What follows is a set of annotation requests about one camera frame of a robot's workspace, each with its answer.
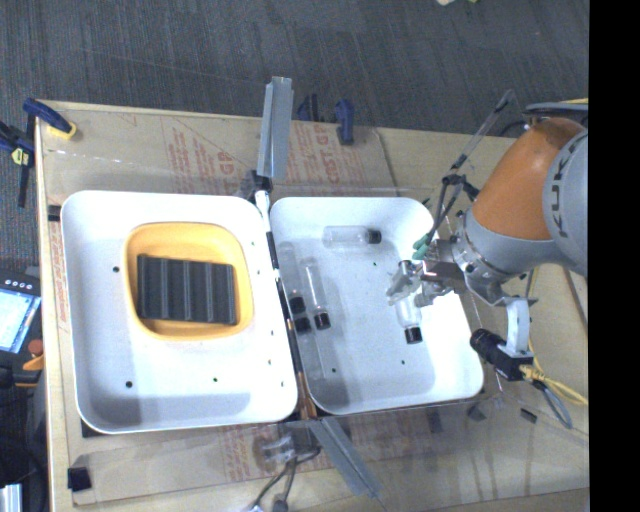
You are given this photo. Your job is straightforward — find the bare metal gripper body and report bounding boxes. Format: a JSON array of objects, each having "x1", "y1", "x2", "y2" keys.
[{"x1": 421, "y1": 238, "x2": 505, "y2": 306}]

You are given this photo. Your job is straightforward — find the clear plastic bottle black cap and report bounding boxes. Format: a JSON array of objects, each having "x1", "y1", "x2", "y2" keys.
[
  {"x1": 293, "y1": 315, "x2": 331, "y2": 380},
  {"x1": 321, "y1": 224, "x2": 384, "y2": 250},
  {"x1": 301, "y1": 256, "x2": 333, "y2": 332},
  {"x1": 276, "y1": 241, "x2": 308, "y2": 316},
  {"x1": 393, "y1": 293, "x2": 425, "y2": 346}
]

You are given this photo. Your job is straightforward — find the white plastic tray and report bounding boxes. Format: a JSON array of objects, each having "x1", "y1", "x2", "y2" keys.
[
  {"x1": 268, "y1": 195, "x2": 486, "y2": 417},
  {"x1": 59, "y1": 189, "x2": 300, "y2": 436}
]

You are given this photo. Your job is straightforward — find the thin black and white rod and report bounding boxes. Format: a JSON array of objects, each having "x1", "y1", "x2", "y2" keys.
[{"x1": 253, "y1": 189, "x2": 318, "y2": 420}]

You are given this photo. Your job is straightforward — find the brown cardboard board red print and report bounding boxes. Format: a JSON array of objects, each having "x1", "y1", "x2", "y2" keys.
[{"x1": 33, "y1": 98, "x2": 590, "y2": 512}]

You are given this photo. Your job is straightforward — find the black ribbed rack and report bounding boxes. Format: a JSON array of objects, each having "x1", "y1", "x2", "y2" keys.
[{"x1": 135, "y1": 253, "x2": 239, "y2": 327}]

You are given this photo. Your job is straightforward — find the yellow bowl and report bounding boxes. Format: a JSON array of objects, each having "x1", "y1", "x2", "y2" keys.
[{"x1": 123, "y1": 220, "x2": 255, "y2": 343}]

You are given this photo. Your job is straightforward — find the black cylinder on white bracket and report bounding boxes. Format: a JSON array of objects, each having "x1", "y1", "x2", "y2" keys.
[{"x1": 469, "y1": 297, "x2": 540, "y2": 383}]

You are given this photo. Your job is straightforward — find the black block with thin wires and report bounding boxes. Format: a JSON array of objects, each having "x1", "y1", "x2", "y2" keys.
[{"x1": 285, "y1": 422, "x2": 322, "y2": 452}]

